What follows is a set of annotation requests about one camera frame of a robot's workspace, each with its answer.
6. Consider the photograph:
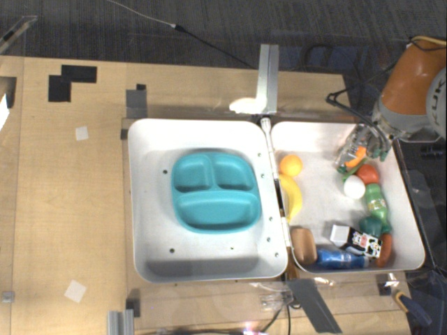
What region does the cow print carton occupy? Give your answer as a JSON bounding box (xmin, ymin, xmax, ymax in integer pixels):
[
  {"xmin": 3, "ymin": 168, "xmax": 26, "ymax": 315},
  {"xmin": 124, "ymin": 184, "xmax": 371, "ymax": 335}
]
[{"xmin": 340, "ymin": 228, "xmax": 383, "ymax": 260}]

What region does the yellow banana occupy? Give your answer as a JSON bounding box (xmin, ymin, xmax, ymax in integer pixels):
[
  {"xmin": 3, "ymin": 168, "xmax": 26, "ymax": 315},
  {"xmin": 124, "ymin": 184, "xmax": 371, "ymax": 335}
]
[{"xmin": 278, "ymin": 174, "xmax": 304, "ymax": 223}]

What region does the orange toy fruit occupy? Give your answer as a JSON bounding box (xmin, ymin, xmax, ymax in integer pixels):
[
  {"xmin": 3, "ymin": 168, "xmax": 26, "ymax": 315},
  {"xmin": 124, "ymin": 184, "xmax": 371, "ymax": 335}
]
[{"xmin": 279, "ymin": 154, "xmax": 304, "ymax": 177}]

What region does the white plastic tray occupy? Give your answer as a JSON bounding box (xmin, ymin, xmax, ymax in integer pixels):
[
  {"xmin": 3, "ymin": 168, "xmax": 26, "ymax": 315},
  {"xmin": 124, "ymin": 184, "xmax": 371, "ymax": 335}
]
[
  {"xmin": 127, "ymin": 118, "xmax": 289, "ymax": 284},
  {"xmin": 270, "ymin": 121, "xmax": 427, "ymax": 276}
]

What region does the red sausage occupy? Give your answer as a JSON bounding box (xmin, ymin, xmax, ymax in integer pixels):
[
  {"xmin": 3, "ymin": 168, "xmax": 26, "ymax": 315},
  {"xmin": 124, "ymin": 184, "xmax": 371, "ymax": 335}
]
[{"xmin": 374, "ymin": 233, "xmax": 394, "ymax": 269}]

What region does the orange carrot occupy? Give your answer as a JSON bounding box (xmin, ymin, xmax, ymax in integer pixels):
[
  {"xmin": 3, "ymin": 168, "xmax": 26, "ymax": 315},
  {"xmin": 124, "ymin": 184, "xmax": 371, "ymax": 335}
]
[{"xmin": 337, "ymin": 146, "xmax": 369, "ymax": 181}]

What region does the red tomato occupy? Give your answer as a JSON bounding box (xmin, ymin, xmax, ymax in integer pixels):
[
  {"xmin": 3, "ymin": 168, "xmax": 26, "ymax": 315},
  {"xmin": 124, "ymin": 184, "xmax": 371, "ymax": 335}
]
[{"xmin": 356, "ymin": 163, "xmax": 380, "ymax": 186}]

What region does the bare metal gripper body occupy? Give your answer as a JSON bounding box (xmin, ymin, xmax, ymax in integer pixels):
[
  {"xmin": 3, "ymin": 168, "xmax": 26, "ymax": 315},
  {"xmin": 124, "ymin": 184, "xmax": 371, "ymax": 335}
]
[{"xmin": 349, "ymin": 122, "xmax": 391, "ymax": 161}]

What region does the blue bottle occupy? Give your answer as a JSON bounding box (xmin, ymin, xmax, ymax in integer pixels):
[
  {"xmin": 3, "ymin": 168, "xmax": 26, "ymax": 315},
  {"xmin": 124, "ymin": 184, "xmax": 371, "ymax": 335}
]
[{"xmin": 316, "ymin": 248, "xmax": 372, "ymax": 270}]

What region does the brown bread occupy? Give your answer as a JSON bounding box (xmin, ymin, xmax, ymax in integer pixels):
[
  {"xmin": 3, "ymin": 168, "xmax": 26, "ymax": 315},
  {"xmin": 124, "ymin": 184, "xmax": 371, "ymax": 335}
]
[{"xmin": 290, "ymin": 226, "xmax": 318, "ymax": 266}]

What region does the pale wood board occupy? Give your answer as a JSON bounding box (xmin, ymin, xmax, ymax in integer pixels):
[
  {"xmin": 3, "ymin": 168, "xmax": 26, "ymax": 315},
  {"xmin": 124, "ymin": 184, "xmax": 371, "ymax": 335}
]
[{"xmin": 0, "ymin": 56, "xmax": 415, "ymax": 335}]

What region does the white cube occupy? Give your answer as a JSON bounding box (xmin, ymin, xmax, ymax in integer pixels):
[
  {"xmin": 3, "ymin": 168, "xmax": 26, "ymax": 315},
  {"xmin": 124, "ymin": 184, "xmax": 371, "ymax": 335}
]
[{"xmin": 330, "ymin": 224, "xmax": 351, "ymax": 246}]

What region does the green bottle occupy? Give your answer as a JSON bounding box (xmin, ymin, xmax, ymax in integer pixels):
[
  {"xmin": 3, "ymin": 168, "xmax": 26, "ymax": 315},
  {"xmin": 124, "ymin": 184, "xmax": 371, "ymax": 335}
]
[{"xmin": 362, "ymin": 183, "xmax": 390, "ymax": 227}]

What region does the blue divided plate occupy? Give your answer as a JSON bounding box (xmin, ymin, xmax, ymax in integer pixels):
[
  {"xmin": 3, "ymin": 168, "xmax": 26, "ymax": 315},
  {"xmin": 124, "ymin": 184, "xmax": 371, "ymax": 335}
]
[{"xmin": 170, "ymin": 153, "xmax": 263, "ymax": 235}]

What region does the white egg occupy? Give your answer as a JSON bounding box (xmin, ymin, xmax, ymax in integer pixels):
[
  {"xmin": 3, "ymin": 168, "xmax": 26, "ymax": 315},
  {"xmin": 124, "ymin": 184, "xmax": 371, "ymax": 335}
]
[{"xmin": 343, "ymin": 174, "xmax": 367, "ymax": 200}]

